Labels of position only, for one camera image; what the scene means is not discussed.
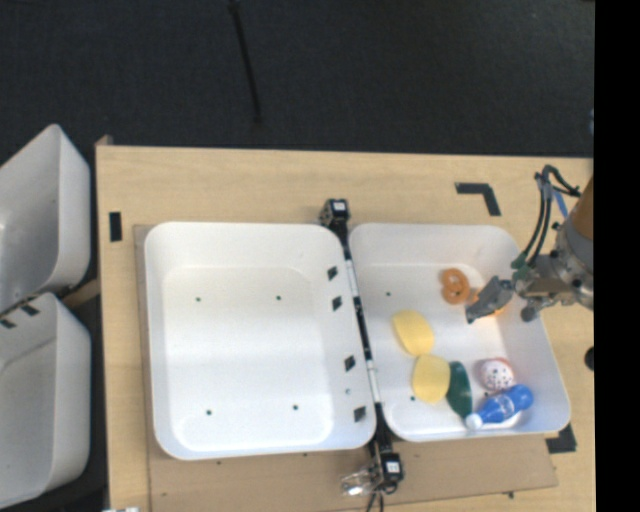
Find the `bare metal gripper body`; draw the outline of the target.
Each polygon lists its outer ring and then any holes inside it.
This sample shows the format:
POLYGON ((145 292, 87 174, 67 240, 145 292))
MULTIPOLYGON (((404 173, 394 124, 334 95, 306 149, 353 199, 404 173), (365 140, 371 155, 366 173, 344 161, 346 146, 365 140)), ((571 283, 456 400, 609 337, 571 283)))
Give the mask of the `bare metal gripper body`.
POLYGON ((520 313, 524 322, 555 305, 594 309, 593 272, 567 252, 551 251, 534 263, 524 263, 513 273, 512 282, 515 293, 526 301, 520 313))

